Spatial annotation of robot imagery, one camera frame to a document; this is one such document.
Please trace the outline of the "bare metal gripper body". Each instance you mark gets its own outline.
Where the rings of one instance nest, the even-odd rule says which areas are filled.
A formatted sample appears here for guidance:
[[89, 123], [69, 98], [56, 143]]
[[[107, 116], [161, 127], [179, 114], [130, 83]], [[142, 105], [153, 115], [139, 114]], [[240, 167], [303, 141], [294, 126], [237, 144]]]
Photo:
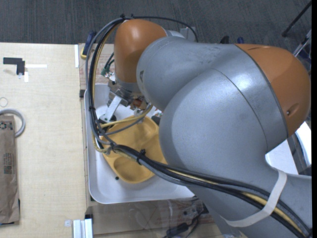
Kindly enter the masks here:
[[110, 106], [115, 98], [120, 99], [120, 104], [130, 109], [145, 110], [148, 107], [149, 102], [141, 93], [139, 86], [136, 82], [127, 83], [119, 79], [109, 80], [109, 100], [107, 105]]

